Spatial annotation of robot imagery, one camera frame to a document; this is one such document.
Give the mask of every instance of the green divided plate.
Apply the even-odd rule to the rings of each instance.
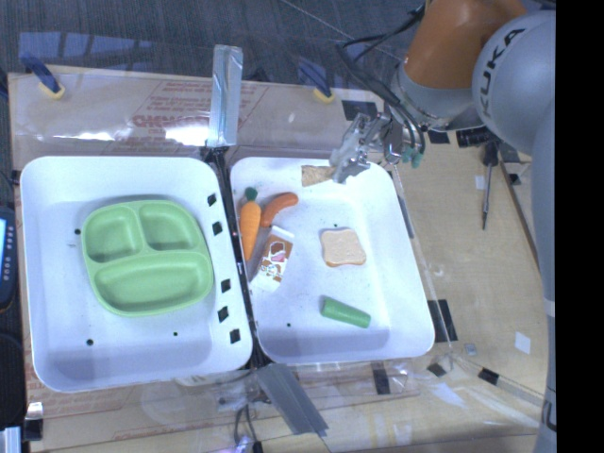
[[[82,242],[94,293],[117,314],[181,309],[203,299],[213,286],[199,224],[173,201],[132,201],[96,210],[82,227]]]

